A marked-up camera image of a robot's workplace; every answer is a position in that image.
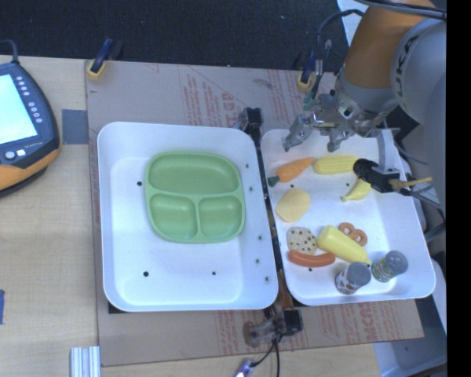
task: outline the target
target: toy sausage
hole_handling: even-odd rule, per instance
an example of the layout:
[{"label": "toy sausage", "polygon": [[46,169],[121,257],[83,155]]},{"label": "toy sausage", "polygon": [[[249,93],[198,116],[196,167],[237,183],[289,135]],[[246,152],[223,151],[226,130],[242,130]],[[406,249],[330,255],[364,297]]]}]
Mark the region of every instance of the toy sausage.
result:
[{"label": "toy sausage", "polygon": [[333,264],[335,262],[335,254],[324,253],[320,255],[309,255],[303,254],[300,251],[288,251],[288,259],[294,264],[315,268]]}]

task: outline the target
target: toy food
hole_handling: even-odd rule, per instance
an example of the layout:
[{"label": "toy food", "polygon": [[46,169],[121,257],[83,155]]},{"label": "toy food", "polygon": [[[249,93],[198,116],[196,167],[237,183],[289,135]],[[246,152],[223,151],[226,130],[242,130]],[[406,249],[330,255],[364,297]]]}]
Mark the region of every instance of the toy food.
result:
[{"label": "toy food", "polygon": [[276,205],[276,213],[286,222],[296,222],[311,206],[311,196],[301,188],[291,188]]},{"label": "toy food", "polygon": [[338,230],[356,241],[361,247],[368,243],[368,236],[361,229],[356,229],[352,223],[342,222]]},{"label": "toy food", "polygon": [[335,277],[335,286],[344,295],[354,294],[360,287],[371,281],[370,266],[363,262],[353,262],[347,265]]},{"label": "toy food", "polygon": [[286,241],[290,251],[300,251],[314,255],[317,251],[316,237],[307,228],[295,226],[286,232]]},{"label": "toy food", "polygon": [[341,197],[342,201],[348,201],[350,199],[363,199],[368,195],[371,190],[371,184],[362,178],[357,178],[356,183],[351,188],[351,191],[347,196]]},{"label": "toy food", "polygon": [[383,258],[376,260],[371,267],[371,273],[379,282],[388,282],[395,276],[405,273],[408,269],[408,259],[401,251],[391,250]]},{"label": "toy food", "polygon": [[335,262],[335,254],[324,253],[320,255],[310,255],[301,253],[300,251],[288,251],[288,259],[294,264],[315,268],[333,264]]},{"label": "toy food", "polygon": [[310,156],[286,163],[277,168],[274,177],[267,178],[267,183],[269,186],[274,187],[278,181],[285,183],[291,181],[312,165],[312,162],[314,162],[314,158]]},{"label": "toy food", "polygon": [[337,155],[319,158],[314,170],[319,174],[339,174],[352,172],[354,162],[358,159],[353,155]]},{"label": "toy food", "polygon": [[367,251],[332,225],[323,228],[317,238],[317,245],[320,249],[329,251],[347,262],[371,264]]}]

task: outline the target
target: toy banana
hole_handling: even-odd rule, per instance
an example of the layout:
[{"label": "toy banana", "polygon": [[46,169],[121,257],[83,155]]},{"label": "toy banana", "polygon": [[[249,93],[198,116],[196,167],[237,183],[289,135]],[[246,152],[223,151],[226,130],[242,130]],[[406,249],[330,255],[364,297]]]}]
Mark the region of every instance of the toy banana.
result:
[{"label": "toy banana", "polygon": [[352,187],[347,196],[341,197],[342,201],[349,201],[350,199],[363,199],[368,195],[371,190],[371,184],[362,178],[357,178],[356,183]]}]

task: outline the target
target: green divided plate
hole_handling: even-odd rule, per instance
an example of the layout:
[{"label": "green divided plate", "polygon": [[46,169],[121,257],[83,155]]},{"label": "green divided plate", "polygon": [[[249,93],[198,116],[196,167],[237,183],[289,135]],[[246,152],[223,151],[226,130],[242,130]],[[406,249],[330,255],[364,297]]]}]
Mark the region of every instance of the green divided plate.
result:
[{"label": "green divided plate", "polygon": [[153,229],[179,243],[215,243],[244,226],[241,176],[224,156],[170,151],[154,156],[145,175],[147,210]]}]

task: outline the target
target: white tray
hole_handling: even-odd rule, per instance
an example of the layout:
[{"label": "white tray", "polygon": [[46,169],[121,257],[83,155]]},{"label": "white tray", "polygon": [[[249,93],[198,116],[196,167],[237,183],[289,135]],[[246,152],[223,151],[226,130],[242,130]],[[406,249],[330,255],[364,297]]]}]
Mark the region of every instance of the white tray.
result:
[{"label": "white tray", "polygon": [[[261,150],[268,177],[275,175],[278,166],[306,156],[319,158],[355,155],[376,163],[379,161],[377,141],[374,138],[351,137],[341,143],[340,149],[329,153],[329,138],[321,136],[319,131],[313,131],[303,144],[285,152],[281,138],[287,135],[287,130],[271,130],[262,138]],[[402,170],[399,156],[398,160],[398,169]],[[283,257],[283,270],[290,293],[308,306],[422,298],[430,295],[435,285],[435,274],[413,199],[397,193],[382,194],[372,189],[368,196],[360,201],[342,202],[340,197],[349,191],[355,180],[356,175],[353,172],[321,175],[310,166],[293,181],[269,187]],[[275,212],[276,204],[290,189],[290,185],[304,189],[311,196],[311,207],[295,223],[283,221]],[[368,243],[365,249],[371,261],[383,257],[390,250],[400,250],[408,258],[408,271],[387,283],[372,278],[368,285],[360,288],[354,295],[343,295],[337,291],[334,278],[348,265],[347,262],[337,258],[332,265],[309,270],[287,259],[286,232],[289,228],[303,226],[318,236],[324,226],[338,226],[344,221],[352,223],[367,234]]]},{"label": "white tray", "polygon": [[[246,205],[238,236],[223,243],[176,243],[154,232],[145,167],[153,156],[173,150],[210,152],[235,164]],[[118,122],[100,131],[97,154],[103,286],[113,306],[151,312],[263,309],[274,302],[276,264],[250,136],[229,128]]]}]

